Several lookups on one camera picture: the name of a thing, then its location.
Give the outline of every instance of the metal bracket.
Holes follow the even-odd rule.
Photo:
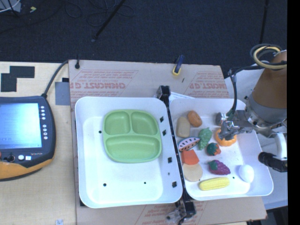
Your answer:
[[[187,213],[185,207],[180,200],[176,204],[177,208],[169,212],[166,216],[167,221],[172,221],[174,224],[180,224],[180,222],[186,217]]]
[[[170,90],[169,86],[160,86],[156,92],[157,98],[164,102],[164,104],[167,108],[167,111],[168,111],[168,118],[169,118],[172,138],[173,138],[173,145],[174,145],[175,152],[176,152],[176,158],[177,158],[178,168],[179,168],[179,172],[180,172],[181,183],[182,183],[182,187],[183,187],[183,193],[182,193],[181,199],[183,202],[183,207],[184,207],[185,212],[182,212],[182,210],[174,211],[169,216],[170,216],[170,218],[175,219],[175,218],[178,218],[179,217],[178,215],[181,214],[181,215],[184,215],[183,218],[190,218],[194,214],[196,214],[196,210],[195,210],[194,203],[190,200],[190,196],[187,193],[185,182],[184,182],[183,170],[182,170],[182,166],[181,166],[179,150],[178,150],[178,146],[177,146],[177,142],[176,142],[176,138],[175,138],[175,134],[174,134],[173,122],[172,122],[172,117],[171,117],[171,112],[170,112],[170,107],[169,107],[170,94],[171,94],[171,90]]]

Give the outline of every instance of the black cord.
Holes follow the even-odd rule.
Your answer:
[[[11,8],[12,12],[14,13],[14,15],[16,15],[17,17],[19,17],[18,14],[14,11],[14,8],[13,8],[13,6],[11,5],[10,0],[8,0],[8,3],[9,3],[9,5],[10,5],[10,8]]]
[[[269,1],[270,0],[266,0],[265,4],[264,4],[264,11],[263,11],[263,18],[262,18],[262,30],[261,30],[261,36],[259,38],[259,43],[263,42],[263,33],[264,33],[265,24],[266,24],[266,18],[267,18],[267,11],[268,11],[268,7],[269,7]]]
[[[14,30],[14,29],[17,29],[17,28],[24,28],[24,27],[27,27],[27,26],[32,26],[32,25],[36,25],[36,24],[42,23],[42,22],[44,22],[44,21],[50,19],[50,18],[53,17],[54,15],[56,15],[56,14],[59,12],[59,10],[62,8],[63,5],[64,5],[64,4],[62,4],[60,7],[58,7],[58,9],[57,9],[56,11],[54,11],[54,13],[51,14],[50,16],[48,16],[48,17],[46,17],[46,18],[44,18],[44,19],[41,19],[41,20],[39,20],[39,21],[36,21],[36,22],[26,23],[23,19],[21,19],[21,20],[25,23],[25,25],[23,25],[23,26],[17,26],[17,27],[12,27],[12,28],[9,28],[9,29],[0,31],[0,35],[1,35],[2,33],[5,33],[5,32],[7,32],[7,31]]]
[[[79,18],[79,17],[82,17],[83,16],[83,10],[82,10],[82,8],[79,6],[79,5],[77,5],[77,4],[75,4],[74,2],[71,2],[71,0],[60,0],[60,1],[63,1],[64,2],[64,4],[65,4],[65,12],[67,13],[67,15],[68,16],[70,16],[70,17],[72,17],[72,18]],[[111,0],[111,2],[109,2],[108,0],[102,0],[103,1],[103,5],[100,5],[97,1],[99,1],[99,0],[87,0],[92,6],[94,6],[95,8],[97,8],[97,9],[102,9],[101,11],[98,11],[98,12],[95,12],[95,13],[91,13],[91,14],[89,14],[88,16],[87,16],[87,23],[90,25],[90,26],[93,26],[93,27],[98,27],[98,26],[101,26],[101,25],[103,25],[104,23],[106,23],[106,21],[107,21],[107,16],[108,16],[108,10],[109,9],[112,9],[112,8],[118,8],[118,6],[119,5],[117,5],[117,0]],[[71,5],[73,5],[73,6],[75,6],[77,9],[78,9],[78,11],[79,11],[79,14],[78,15],[73,15],[73,14],[71,14],[71,11],[69,10],[69,6],[71,6]],[[126,15],[126,14],[122,14],[122,13],[120,13],[120,12],[118,12],[118,13],[120,13],[121,15],[123,15],[123,16],[127,16],[127,17],[131,17],[131,16],[133,16],[134,15],[134,10],[133,10],[133,8],[132,7],[130,7],[130,6],[128,6],[128,5],[124,5],[123,4],[123,6],[126,6],[126,7],[128,7],[128,8],[130,8],[133,12],[132,12],[132,15]],[[96,17],[97,15],[100,15],[100,14],[105,14],[105,16],[104,16],[104,18],[103,19],[100,19],[102,22],[100,22],[100,23],[94,23],[94,22],[92,22],[91,20],[92,20],[92,18],[93,17]]]
[[[60,71],[60,69],[68,62],[68,60],[65,60],[63,63],[60,64],[60,66],[56,69],[55,73],[52,75],[52,78],[50,79],[49,83],[48,83],[48,86],[45,90],[45,92],[41,95],[43,96],[44,98],[47,98],[47,93],[48,93],[48,90],[50,89],[50,86],[53,82],[53,80],[55,79],[56,75],[58,74],[58,72]]]
[[[234,92],[234,100],[233,100],[233,105],[231,109],[226,113],[226,116],[228,117],[229,120],[231,120],[234,116],[234,113],[236,111],[236,105],[237,105],[237,100],[238,100],[238,95],[237,95],[237,88],[236,88],[236,74],[242,70],[258,70],[262,69],[264,67],[256,65],[256,66],[248,66],[248,67],[234,67],[229,69],[228,75],[231,79],[232,86],[233,86],[233,92]]]
[[[252,58],[252,60],[253,60],[254,62],[255,62],[255,60],[254,60],[254,58],[253,58],[254,52],[255,52],[258,48],[260,48],[260,47],[262,47],[262,46],[276,47],[276,48],[278,48],[279,50],[282,50],[282,48],[281,48],[280,46],[274,45],[274,44],[263,43],[263,44],[255,45],[255,46],[252,47],[251,50],[250,50],[250,57]],[[274,52],[277,53],[276,50],[264,48],[263,50],[261,50],[261,51],[257,54],[257,58],[260,58],[260,57],[263,56],[264,54],[270,53],[270,52],[272,52],[272,51],[274,51]]]
[[[115,8],[115,10],[112,12],[112,14],[109,16],[109,18],[103,23],[102,27],[100,28],[100,30],[96,33],[96,35],[93,37],[92,42],[95,42],[96,39],[98,38],[98,36],[100,35],[100,33],[104,30],[104,28],[107,26],[107,24],[111,21],[111,19],[115,16],[115,14],[117,13],[117,11],[119,10],[119,8],[123,5],[123,3],[125,2],[125,0],[122,0],[118,6]]]

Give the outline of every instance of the white egg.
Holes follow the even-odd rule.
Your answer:
[[[242,165],[239,168],[239,174],[240,177],[245,181],[245,182],[253,182],[254,179],[254,169],[248,164]]]

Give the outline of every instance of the green plate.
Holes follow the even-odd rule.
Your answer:
[[[162,150],[157,121],[141,110],[107,113],[103,121],[103,140],[107,155],[121,163],[149,162]]]

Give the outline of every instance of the white cable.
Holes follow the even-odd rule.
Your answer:
[[[18,0],[14,5],[12,5],[12,8],[14,8],[20,1],[21,0]],[[9,10],[11,10],[11,7],[3,9],[3,10],[0,10],[0,13],[5,12],[5,11],[9,11]]]

